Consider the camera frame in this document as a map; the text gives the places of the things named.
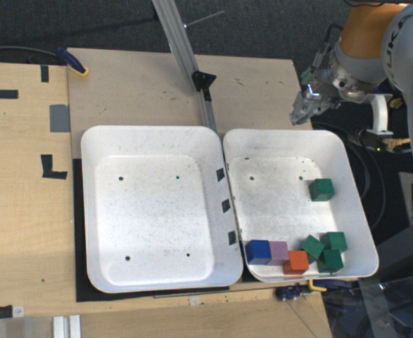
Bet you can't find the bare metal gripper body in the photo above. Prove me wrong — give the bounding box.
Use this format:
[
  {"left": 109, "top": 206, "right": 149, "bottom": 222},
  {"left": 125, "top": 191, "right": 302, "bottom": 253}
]
[{"left": 298, "top": 65, "right": 374, "bottom": 111}]

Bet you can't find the green cube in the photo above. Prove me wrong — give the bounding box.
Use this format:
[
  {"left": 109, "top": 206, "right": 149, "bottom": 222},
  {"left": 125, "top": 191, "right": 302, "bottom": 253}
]
[
  {"left": 300, "top": 234, "right": 326, "bottom": 262},
  {"left": 316, "top": 248, "right": 345, "bottom": 274},
  {"left": 319, "top": 231, "right": 348, "bottom": 254},
  {"left": 307, "top": 178, "right": 336, "bottom": 203}
]

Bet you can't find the white plastic tray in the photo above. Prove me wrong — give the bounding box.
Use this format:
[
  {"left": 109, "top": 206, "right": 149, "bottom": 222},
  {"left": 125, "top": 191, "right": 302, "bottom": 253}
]
[
  {"left": 80, "top": 125, "right": 245, "bottom": 294},
  {"left": 222, "top": 128, "right": 380, "bottom": 284}
]

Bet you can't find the purple cube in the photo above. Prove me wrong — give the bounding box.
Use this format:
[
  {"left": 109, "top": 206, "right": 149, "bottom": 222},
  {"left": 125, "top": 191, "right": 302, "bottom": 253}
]
[{"left": 265, "top": 240, "right": 291, "bottom": 267}]

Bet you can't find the blue cube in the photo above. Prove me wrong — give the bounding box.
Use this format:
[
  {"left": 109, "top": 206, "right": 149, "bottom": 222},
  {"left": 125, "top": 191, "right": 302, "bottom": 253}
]
[{"left": 244, "top": 239, "right": 273, "bottom": 265}]

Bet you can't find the orange cube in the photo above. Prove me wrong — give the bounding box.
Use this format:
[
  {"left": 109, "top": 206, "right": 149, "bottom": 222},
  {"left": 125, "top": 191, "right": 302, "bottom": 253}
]
[{"left": 282, "top": 250, "right": 310, "bottom": 275}]

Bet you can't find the pale wood board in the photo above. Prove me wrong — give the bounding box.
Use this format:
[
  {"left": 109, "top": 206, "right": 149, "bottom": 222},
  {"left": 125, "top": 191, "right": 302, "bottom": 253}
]
[{"left": 66, "top": 46, "right": 332, "bottom": 338}]

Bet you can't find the black cylinder on white bracket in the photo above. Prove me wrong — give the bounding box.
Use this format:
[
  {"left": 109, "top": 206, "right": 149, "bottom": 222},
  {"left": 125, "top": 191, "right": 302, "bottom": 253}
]
[{"left": 348, "top": 94, "right": 394, "bottom": 151}]

